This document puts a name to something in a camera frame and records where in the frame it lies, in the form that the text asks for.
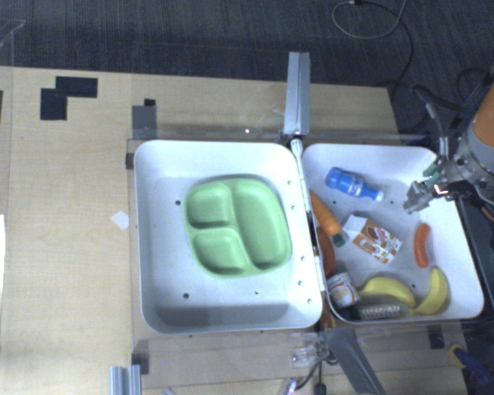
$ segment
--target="black floor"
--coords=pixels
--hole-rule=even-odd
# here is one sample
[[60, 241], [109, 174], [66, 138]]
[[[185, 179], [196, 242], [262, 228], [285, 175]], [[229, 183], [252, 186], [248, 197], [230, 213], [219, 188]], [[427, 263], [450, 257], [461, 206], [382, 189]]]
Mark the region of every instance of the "black floor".
[[[0, 0], [0, 18], [26, 20], [18, 66], [285, 80], [287, 53], [307, 51], [312, 82], [388, 84], [401, 132], [433, 130], [405, 85], [451, 103], [440, 105], [445, 128], [458, 110], [473, 114], [464, 102], [494, 63], [494, 0], [409, 0], [394, 32], [373, 40], [335, 27], [332, 10], [345, 1]], [[403, 4], [366, 1], [394, 14]], [[358, 35], [379, 35], [395, 18], [372, 4], [336, 12]]]

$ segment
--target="chocolate milk carton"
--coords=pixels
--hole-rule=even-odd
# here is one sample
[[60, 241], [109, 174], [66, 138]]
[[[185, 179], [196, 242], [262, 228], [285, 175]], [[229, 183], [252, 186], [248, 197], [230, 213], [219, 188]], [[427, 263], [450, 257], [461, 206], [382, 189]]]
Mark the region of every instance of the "chocolate milk carton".
[[354, 244], [384, 265], [395, 259], [402, 244], [392, 233], [362, 216], [351, 215], [344, 231]]

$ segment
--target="white can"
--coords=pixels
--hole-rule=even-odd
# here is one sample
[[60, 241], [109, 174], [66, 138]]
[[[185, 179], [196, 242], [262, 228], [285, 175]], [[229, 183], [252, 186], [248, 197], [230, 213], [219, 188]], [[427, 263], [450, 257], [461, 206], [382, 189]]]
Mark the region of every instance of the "white can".
[[360, 300], [357, 289], [347, 272], [339, 273], [328, 279], [328, 292], [331, 301], [339, 309], [354, 305]]

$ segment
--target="carrot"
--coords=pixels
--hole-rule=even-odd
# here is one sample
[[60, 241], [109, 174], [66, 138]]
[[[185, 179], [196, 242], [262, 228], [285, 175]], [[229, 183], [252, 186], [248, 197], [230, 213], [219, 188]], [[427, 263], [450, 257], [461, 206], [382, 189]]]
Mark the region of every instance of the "carrot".
[[420, 224], [415, 231], [415, 237], [413, 238], [413, 252], [415, 253], [415, 260], [419, 267], [427, 267], [429, 263], [425, 248], [426, 237], [428, 237], [429, 234], [430, 226], [424, 222]]
[[331, 245], [331, 240], [326, 232], [319, 227], [316, 229], [316, 235], [319, 238], [320, 251], [322, 252], [322, 266], [324, 267], [324, 275], [330, 278], [335, 275], [337, 265], [335, 261], [335, 251]]
[[340, 222], [329, 210], [328, 207], [319, 199], [317, 195], [310, 191], [311, 205], [316, 219], [319, 220], [320, 226], [327, 235], [333, 237], [340, 233]]

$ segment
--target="toy banana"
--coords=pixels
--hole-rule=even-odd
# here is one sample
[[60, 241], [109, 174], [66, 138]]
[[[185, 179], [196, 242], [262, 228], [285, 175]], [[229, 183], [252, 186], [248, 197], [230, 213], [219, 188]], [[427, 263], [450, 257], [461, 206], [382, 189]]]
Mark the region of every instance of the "toy banana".
[[391, 295], [410, 308], [415, 306], [412, 292], [402, 282], [386, 276], [371, 278], [359, 291], [359, 295], [366, 294]]
[[434, 267], [430, 275], [430, 291], [426, 298], [415, 309], [411, 310], [411, 314], [432, 315], [438, 313], [445, 307], [448, 300], [448, 281], [445, 274], [438, 268]]

